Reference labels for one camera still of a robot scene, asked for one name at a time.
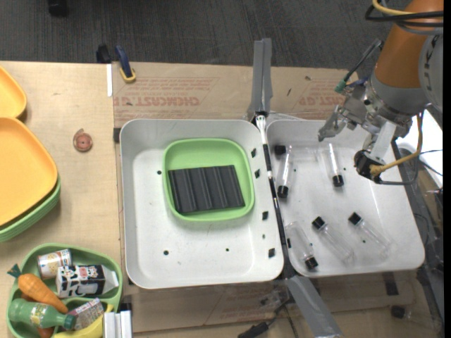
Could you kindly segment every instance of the black wheel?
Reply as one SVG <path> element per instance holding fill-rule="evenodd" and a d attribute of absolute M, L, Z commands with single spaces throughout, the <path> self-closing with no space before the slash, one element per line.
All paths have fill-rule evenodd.
<path fill-rule="evenodd" d="M 49 13 L 52 16 L 68 15 L 68 4 L 66 0 L 47 0 L 49 4 Z"/>

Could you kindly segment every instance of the green bowl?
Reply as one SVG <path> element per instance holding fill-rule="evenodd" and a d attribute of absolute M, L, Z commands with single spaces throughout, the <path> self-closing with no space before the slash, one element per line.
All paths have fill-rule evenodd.
<path fill-rule="evenodd" d="M 61 180 L 58 176 L 55 187 L 50 194 L 43 198 L 36 206 L 17 217 L 9 224 L 0 227 L 0 242 L 6 242 L 46 216 L 58 203 L 61 193 Z"/>
<path fill-rule="evenodd" d="M 244 206 L 214 211 L 179 213 L 175 209 L 168 171 L 220 165 L 235 166 L 243 200 L 245 201 Z M 163 184 L 166 200 L 172 213 L 184 220 L 205 222 L 241 218 L 254 205 L 254 185 L 246 153 L 240 145 L 229 139 L 183 139 L 171 143 L 163 154 Z"/>
<path fill-rule="evenodd" d="M 111 291 L 102 294 L 99 297 L 102 302 L 104 308 L 107 307 L 108 304 L 111 304 L 114 308 L 113 311 L 117 311 L 119 308 L 119 304 L 121 302 L 122 297 L 122 286 L 123 286 L 123 276 L 121 267 L 110 257 L 105 254 L 98 253 L 96 251 L 92 251 L 90 249 L 80 248 L 78 246 L 71 246 L 67 244 L 57 244 L 57 243 L 48 243 L 37 246 L 34 248 L 22 261 L 20 264 L 20 270 L 22 273 L 33 273 L 39 277 L 39 268 L 37 266 L 37 256 L 41 256 L 43 254 L 51 253 L 52 251 L 60 251 L 62 249 L 70 249 L 72 253 L 72 262 L 74 265 L 88 265 L 88 264 L 103 264 L 108 269 L 116 272 L 118 276 L 119 286 L 112 289 Z M 56 292 L 56 284 L 55 279 L 47 279 L 43 280 L 51 290 Z M 16 298 L 20 298 L 22 292 L 19 290 L 17 285 L 17 280 L 14 281 L 13 287 L 11 289 L 11 293 L 8 300 L 8 305 L 6 311 L 9 309 L 9 305 L 12 300 Z M 72 298 L 61 299 L 65 305 L 67 305 L 69 311 L 81 306 L 82 304 L 91 301 L 92 297 L 84 297 L 77 296 Z M 11 322 L 6 314 L 6 322 L 8 324 L 9 330 L 14 334 L 17 338 L 39 338 L 39 334 L 37 330 L 28 324 L 21 322 Z M 58 334 L 58 328 L 55 329 L 54 337 Z"/>

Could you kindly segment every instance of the clamp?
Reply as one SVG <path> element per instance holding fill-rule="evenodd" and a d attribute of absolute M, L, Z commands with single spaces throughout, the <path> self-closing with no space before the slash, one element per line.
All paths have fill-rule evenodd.
<path fill-rule="evenodd" d="M 130 67 L 127 54 L 121 45 L 116 45 L 114 48 L 119 62 L 121 63 L 120 72 L 125 82 L 134 82 L 136 80 L 135 71 Z"/>

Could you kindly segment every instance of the clear plastic tube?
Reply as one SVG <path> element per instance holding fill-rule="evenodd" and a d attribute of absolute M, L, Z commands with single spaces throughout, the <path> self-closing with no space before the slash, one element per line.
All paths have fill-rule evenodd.
<path fill-rule="evenodd" d="M 304 230 L 299 223 L 291 222 L 285 226 L 285 233 L 290 240 L 289 247 L 295 253 L 296 259 L 301 260 L 307 266 L 307 269 L 313 270 L 318 266 L 318 262 L 314 257 L 313 247 L 309 239 L 305 235 Z"/>
<path fill-rule="evenodd" d="M 345 265 L 351 265 L 354 262 L 354 250 L 337 230 L 324 222 L 322 217 L 317 217 L 311 223 L 337 258 Z"/>
<path fill-rule="evenodd" d="M 345 184 L 343 173 L 341 170 L 340 160 L 336 154 L 336 148 L 331 143 L 327 143 L 321 150 L 324 164 L 329 178 L 332 180 L 334 187 L 342 187 Z"/>
<path fill-rule="evenodd" d="M 391 314 L 394 318 L 421 325 L 422 327 L 433 330 L 435 333 L 439 333 L 443 326 L 438 316 L 430 312 L 420 311 L 411 306 L 392 306 Z"/>
<path fill-rule="evenodd" d="M 285 199 L 291 188 L 293 174 L 293 152 L 292 146 L 287 145 L 285 147 L 285 153 L 282 156 L 282 161 L 280 162 L 279 171 L 277 174 L 277 196 L 279 198 Z"/>
<path fill-rule="evenodd" d="M 362 219 L 357 213 L 353 213 L 348 220 L 352 223 L 355 229 L 364 236 L 365 239 L 372 241 L 378 248 L 378 253 L 381 258 L 387 258 L 390 253 L 392 241 L 379 230 L 377 230 L 370 222 Z"/>

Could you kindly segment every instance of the black cap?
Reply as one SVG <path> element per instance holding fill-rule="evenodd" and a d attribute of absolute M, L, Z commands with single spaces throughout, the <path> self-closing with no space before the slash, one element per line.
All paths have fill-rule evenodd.
<path fill-rule="evenodd" d="M 393 306 L 391 308 L 391 313 L 393 317 L 403 319 L 403 317 L 405 317 L 406 314 L 406 309 L 401 306 Z"/>
<path fill-rule="evenodd" d="M 279 188 L 277 188 L 277 196 L 279 198 L 286 198 L 288 196 L 288 187 L 285 185 L 279 185 Z"/>
<path fill-rule="evenodd" d="M 308 258 L 304 261 L 305 265 L 307 266 L 307 268 L 309 270 L 314 269 L 315 267 L 318 266 L 318 262 L 316 261 L 315 257 L 312 256 L 311 258 Z"/>
<path fill-rule="evenodd" d="M 334 175 L 332 177 L 332 182 L 334 187 L 342 187 L 345 184 L 342 175 Z"/>
<path fill-rule="evenodd" d="M 357 224 L 359 224 L 360 220 L 362 220 L 362 217 L 361 217 L 359 214 L 357 214 L 357 213 L 353 213 L 353 214 L 348 218 L 348 220 L 349 220 L 352 224 L 357 225 Z"/>
<path fill-rule="evenodd" d="M 311 222 L 316 229 L 321 229 L 321 227 L 326 224 L 322 217 L 317 217 L 313 222 Z"/>
<path fill-rule="evenodd" d="M 274 153 L 276 153 L 276 155 L 282 155 L 285 154 L 287 152 L 287 147 L 285 145 L 276 145 L 274 147 Z"/>

